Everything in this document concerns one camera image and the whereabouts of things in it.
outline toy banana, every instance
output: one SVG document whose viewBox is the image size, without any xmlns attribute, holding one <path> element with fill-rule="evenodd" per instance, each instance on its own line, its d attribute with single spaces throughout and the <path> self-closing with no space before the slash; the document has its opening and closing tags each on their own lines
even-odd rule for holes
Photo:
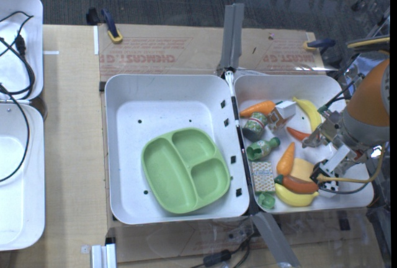
<svg viewBox="0 0 397 268">
<path fill-rule="evenodd" d="M 311 132 L 315 131 L 317 126 L 322 122 L 321 115 L 318 113 L 316 106 L 310 100 L 297 99 L 293 97 L 292 100 L 307 114 L 310 120 Z"/>
<path fill-rule="evenodd" d="M 295 207 L 309 206 L 313 199 L 319 195 L 318 192 L 312 194 L 293 193 L 281 184 L 275 183 L 274 185 L 276 196 L 284 203 Z"/>
</svg>

